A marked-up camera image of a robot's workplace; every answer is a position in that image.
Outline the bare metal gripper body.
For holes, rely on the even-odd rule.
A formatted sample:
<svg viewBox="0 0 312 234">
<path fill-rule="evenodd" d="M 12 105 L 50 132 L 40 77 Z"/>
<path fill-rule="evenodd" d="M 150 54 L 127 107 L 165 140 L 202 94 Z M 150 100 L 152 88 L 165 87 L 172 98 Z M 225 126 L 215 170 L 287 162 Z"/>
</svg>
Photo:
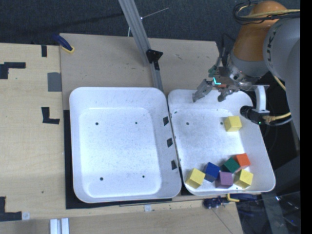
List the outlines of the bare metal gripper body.
<svg viewBox="0 0 312 234">
<path fill-rule="evenodd" d="M 252 78 L 236 67 L 213 66 L 211 68 L 212 86 L 218 90 L 250 90 Z"/>
</svg>

